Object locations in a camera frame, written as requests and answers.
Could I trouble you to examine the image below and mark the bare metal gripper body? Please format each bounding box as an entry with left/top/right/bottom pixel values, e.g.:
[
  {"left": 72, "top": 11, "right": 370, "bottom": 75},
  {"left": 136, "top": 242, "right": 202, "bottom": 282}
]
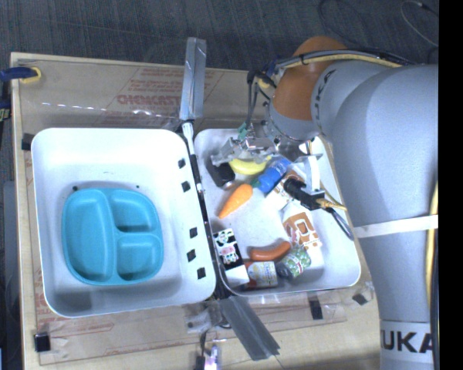
[{"left": 237, "top": 127, "right": 285, "bottom": 158}]

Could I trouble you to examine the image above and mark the yellow banana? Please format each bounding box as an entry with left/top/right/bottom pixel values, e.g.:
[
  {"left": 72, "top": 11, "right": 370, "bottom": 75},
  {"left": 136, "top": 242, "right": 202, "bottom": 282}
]
[{"left": 228, "top": 155, "right": 273, "bottom": 177}]

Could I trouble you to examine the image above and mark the black can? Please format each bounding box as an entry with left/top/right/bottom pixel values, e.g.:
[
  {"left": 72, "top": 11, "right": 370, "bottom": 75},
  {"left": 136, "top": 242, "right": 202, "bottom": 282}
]
[{"left": 208, "top": 158, "right": 237, "bottom": 189}]

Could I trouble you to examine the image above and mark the blue bottle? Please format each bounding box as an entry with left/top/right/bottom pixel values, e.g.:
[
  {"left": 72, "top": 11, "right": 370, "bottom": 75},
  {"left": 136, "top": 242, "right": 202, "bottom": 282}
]
[{"left": 255, "top": 156, "right": 294, "bottom": 197}]

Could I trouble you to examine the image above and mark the orange carrot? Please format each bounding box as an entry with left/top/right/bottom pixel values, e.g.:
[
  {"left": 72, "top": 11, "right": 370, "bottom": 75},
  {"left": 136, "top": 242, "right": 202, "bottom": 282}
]
[{"left": 217, "top": 183, "right": 262, "bottom": 220}]

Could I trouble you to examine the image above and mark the white carton with orange print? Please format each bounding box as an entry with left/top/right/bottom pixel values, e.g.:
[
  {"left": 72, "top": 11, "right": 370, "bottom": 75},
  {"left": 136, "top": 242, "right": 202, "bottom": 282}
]
[{"left": 281, "top": 201, "right": 324, "bottom": 251}]

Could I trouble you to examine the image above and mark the brown sausage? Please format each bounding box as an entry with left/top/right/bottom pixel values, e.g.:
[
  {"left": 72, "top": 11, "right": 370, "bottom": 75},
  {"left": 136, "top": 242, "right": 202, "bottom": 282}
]
[{"left": 248, "top": 240, "right": 292, "bottom": 263}]

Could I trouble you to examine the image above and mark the cow print carton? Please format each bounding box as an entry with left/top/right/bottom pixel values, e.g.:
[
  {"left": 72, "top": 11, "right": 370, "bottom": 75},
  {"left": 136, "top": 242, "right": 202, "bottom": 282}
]
[{"left": 211, "top": 227, "right": 252, "bottom": 288}]

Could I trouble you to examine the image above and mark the white plastic tray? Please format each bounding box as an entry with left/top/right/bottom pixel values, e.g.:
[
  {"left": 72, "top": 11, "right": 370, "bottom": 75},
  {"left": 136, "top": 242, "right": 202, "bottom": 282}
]
[
  {"left": 193, "top": 128, "right": 363, "bottom": 298},
  {"left": 30, "top": 126, "right": 218, "bottom": 319}
]

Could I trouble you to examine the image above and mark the green can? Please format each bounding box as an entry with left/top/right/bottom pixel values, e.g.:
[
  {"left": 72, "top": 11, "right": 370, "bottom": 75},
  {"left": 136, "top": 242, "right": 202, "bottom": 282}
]
[{"left": 275, "top": 244, "right": 313, "bottom": 281}]

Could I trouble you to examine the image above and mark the yellow label bottle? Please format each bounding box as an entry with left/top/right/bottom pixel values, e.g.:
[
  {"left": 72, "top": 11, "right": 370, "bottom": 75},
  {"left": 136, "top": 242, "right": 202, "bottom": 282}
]
[{"left": 242, "top": 260, "right": 280, "bottom": 290}]

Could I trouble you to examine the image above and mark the brown cardboard board red print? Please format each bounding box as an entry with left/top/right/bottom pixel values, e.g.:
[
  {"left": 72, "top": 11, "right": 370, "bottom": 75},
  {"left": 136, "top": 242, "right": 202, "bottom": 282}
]
[{"left": 16, "top": 57, "right": 349, "bottom": 366}]

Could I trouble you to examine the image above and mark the blue divided plate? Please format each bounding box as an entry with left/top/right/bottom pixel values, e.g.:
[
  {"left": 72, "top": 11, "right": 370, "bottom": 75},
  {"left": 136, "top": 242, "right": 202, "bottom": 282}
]
[{"left": 60, "top": 187, "right": 165, "bottom": 287}]

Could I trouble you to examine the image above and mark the black cylinder on white bracket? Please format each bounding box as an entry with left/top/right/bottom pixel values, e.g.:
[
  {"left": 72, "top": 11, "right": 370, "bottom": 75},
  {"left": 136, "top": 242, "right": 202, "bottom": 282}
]
[{"left": 282, "top": 153, "right": 327, "bottom": 211}]

